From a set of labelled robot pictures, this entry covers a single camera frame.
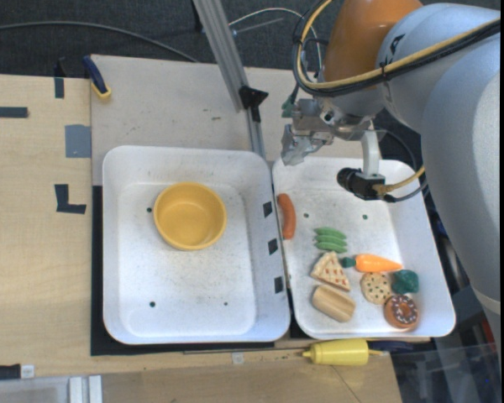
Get black cylinder on white bracket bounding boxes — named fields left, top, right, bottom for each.
left=336, top=129, right=387, bottom=202

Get green toy broccoli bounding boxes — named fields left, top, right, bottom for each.
left=391, top=269, right=421, bottom=296

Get beige toy biscuit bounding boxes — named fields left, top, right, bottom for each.
left=359, top=271, right=393, bottom=306

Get tan toy bread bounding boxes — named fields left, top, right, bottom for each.
left=311, top=284, right=357, bottom=324

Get white plastic tray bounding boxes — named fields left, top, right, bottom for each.
left=271, top=154, right=458, bottom=341
left=102, top=144, right=292, bottom=346

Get brown toy doughnut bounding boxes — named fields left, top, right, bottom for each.
left=382, top=294, right=421, bottom=332

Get green toy pea pods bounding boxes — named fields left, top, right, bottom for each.
left=312, top=226, right=349, bottom=254

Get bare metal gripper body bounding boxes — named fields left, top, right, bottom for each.
left=291, top=98, right=388, bottom=144

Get yellow bowl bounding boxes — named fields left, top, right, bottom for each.
left=152, top=181, right=228, bottom=252

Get toy pizza slice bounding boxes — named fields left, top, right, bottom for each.
left=309, top=250, right=352, bottom=293

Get pale wood board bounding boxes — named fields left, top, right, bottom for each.
left=90, top=54, right=436, bottom=356

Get orange toy carrot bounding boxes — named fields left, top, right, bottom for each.
left=340, top=253, right=404, bottom=275

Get yellow squeeze bottle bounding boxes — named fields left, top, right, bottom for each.
left=301, top=338, right=384, bottom=367

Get orange toy sausage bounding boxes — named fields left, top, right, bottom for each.
left=276, top=192, right=297, bottom=241

